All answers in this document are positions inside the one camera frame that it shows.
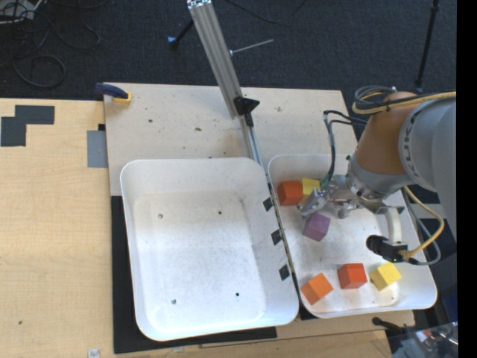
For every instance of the purple cube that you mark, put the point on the purple cube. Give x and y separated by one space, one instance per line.
316 228

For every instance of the red cube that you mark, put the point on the red cube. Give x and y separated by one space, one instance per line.
290 193
352 275

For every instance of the pale wood board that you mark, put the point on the pale wood board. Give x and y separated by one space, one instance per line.
179 125

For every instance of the black cylinder on white bracket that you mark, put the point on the black cylinder on white bracket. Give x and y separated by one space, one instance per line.
385 246

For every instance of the yellow cube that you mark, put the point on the yellow cube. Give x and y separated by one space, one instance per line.
310 185
385 275

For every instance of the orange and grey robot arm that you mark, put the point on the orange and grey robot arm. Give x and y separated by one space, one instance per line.
410 144

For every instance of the orange cube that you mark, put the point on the orange cube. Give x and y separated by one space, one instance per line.
316 288

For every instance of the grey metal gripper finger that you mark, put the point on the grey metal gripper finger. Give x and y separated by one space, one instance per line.
344 209
311 201

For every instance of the white plastic tray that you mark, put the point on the white plastic tray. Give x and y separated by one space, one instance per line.
350 244
201 252

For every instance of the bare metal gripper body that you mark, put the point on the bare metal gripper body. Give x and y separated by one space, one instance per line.
344 192

